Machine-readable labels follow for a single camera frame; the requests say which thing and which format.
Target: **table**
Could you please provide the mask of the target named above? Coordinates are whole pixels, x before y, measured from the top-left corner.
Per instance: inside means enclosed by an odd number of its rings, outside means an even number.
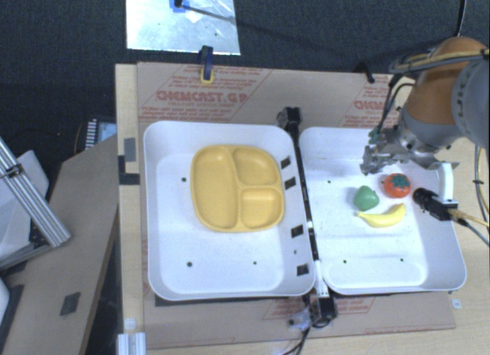
[[[287,85],[288,73],[283,74]],[[338,86],[349,88],[351,74],[338,78]],[[135,65],[116,66],[116,109],[118,123],[118,155],[124,157],[125,145],[136,139],[138,145],[138,99],[137,67]],[[478,213],[472,183],[472,161],[467,157],[472,152],[470,142],[460,139],[450,151],[444,152],[442,159],[460,160],[455,171],[455,199],[460,209]],[[125,174],[139,173],[139,160],[123,162]],[[488,172],[482,179],[488,180]],[[122,314],[125,319],[125,333],[144,331],[144,306],[142,290],[142,244],[140,220],[139,185],[126,182],[119,187],[119,215],[122,251]],[[356,337],[330,337],[307,340],[304,354],[314,353],[485,353],[490,348],[490,338],[485,327],[490,323],[490,292],[488,291],[488,248],[473,233],[460,226],[456,228],[462,253],[468,271],[465,285],[451,294],[462,307],[454,310],[457,328],[444,331],[421,331],[399,334],[377,334]],[[254,344],[232,344],[204,347],[171,348],[148,350],[150,355],[170,354],[249,354],[282,353],[296,342],[273,341]]]
[[[9,288],[24,287],[3,354],[85,354],[116,238],[117,204],[115,137],[62,164],[50,206],[72,238],[5,278]],[[66,313],[64,304],[72,306]]]

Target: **banana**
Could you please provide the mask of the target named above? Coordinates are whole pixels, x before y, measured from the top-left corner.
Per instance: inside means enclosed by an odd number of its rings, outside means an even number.
[[[405,204],[402,203],[391,207],[386,213],[359,212],[358,217],[364,219],[371,227],[389,227],[400,222],[406,212]]]

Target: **blue tape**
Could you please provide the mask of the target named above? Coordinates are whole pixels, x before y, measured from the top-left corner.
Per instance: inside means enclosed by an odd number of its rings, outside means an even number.
[[[185,12],[185,8],[182,8],[182,7],[190,7],[190,3],[188,0],[183,0],[182,1],[182,6],[181,7],[175,7],[175,0],[168,0],[168,3],[170,4],[170,8],[172,9],[173,12],[176,12],[178,14],[181,14],[183,12]]]

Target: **toy tomato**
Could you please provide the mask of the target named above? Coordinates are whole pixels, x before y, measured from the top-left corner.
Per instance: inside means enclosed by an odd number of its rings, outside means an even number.
[[[384,180],[384,190],[390,197],[405,197],[410,193],[410,180],[405,174],[390,174]]]

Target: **white container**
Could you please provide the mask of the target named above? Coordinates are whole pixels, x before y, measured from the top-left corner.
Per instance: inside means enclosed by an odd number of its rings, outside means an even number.
[[[426,171],[416,164],[396,164],[381,174],[364,176],[361,163],[368,130],[306,129],[300,138],[312,219],[321,263],[316,272],[305,222],[305,208],[291,138],[275,126],[164,121],[144,135],[149,281],[162,298],[182,301],[303,295],[321,276],[345,295],[446,291],[466,280],[466,268],[451,222],[432,218],[411,195],[391,199],[381,181],[390,173],[406,174],[413,190],[438,192],[452,186],[452,173]],[[195,153],[209,145],[250,145],[267,151],[279,165],[286,209],[276,226],[252,233],[208,229],[196,217],[190,173]],[[377,191],[383,213],[404,202],[402,222],[375,229],[356,217],[357,189]],[[292,229],[302,234],[292,236]],[[307,273],[298,275],[303,267]]]
[[[461,287],[466,268],[452,222],[423,213],[411,193],[402,199],[388,197],[381,183],[391,173],[403,173],[410,179],[412,191],[424,187],[439,193],[440,181],[452,190],[452,172],[440,172],[448,179],[439,180],[437,171],[410,162],[364,176],[359,164],[368,132],[309,128],[300,137],[323,279],[331,289],[345,295]],[[384,213],[403,202],[407,208],[404,219],[379,229],[356,217],[353,200],[362,185],[380,198],[379,205],[368,213]]]
[[[262,125],[163,121],[145,131],[149,281],[162,298],[294,296],[315,281],[305,208],[291,138]],[[221,233],[203,225],[194,212],[190,173],[195,153],[209,145],[249,145],[267,151],[282,169],[282,220],[267,230]],[[292,228],[302,234],[292,237]]]

